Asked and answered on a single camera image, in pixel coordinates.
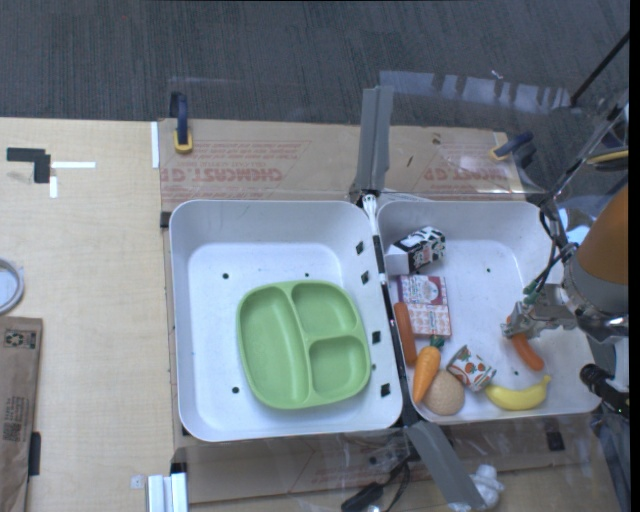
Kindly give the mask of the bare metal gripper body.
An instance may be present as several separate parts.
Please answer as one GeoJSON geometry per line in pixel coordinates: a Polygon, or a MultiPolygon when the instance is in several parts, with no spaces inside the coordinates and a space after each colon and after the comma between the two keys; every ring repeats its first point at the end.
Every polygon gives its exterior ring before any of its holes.
{"type": "Polygon", "coordinates": [[[626,303],[612,291],[608,285],[579,290],[568,282],[547,283],[520,303],[524,319],[547,321],[549,330],[579,329],[597,343],[613,344],[629,336],[629,314],[626,303]]]}

